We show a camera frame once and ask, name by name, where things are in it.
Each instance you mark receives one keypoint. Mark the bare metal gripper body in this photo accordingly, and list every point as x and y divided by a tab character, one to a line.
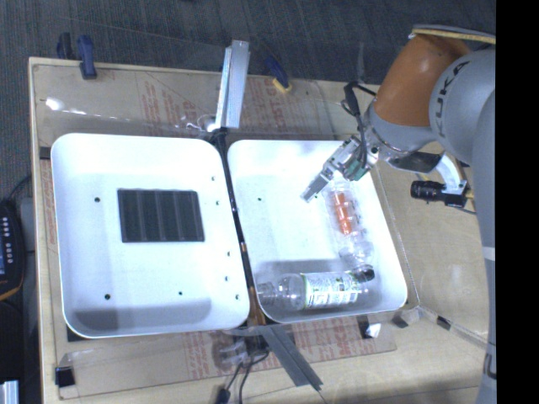
342	159

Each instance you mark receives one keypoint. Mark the black ribbed rectangular pad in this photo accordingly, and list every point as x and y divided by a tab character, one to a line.
160	216

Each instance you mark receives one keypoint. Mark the white plastic tray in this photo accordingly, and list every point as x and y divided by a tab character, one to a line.
97	267
286	225

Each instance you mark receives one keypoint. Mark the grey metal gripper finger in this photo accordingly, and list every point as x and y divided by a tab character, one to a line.
312	184
318	190

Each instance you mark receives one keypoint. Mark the clear bottle with green label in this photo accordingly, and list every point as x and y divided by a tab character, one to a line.
328	290

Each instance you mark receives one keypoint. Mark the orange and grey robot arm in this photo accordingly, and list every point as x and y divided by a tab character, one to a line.
459	112

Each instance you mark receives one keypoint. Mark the black cylinder on white bracket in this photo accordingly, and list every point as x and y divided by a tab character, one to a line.
436	192

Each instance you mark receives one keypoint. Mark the brown cardboard board red print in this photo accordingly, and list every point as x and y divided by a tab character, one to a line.
139	99

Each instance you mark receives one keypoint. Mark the clear bottle with orange label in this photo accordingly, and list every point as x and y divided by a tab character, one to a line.
343	217

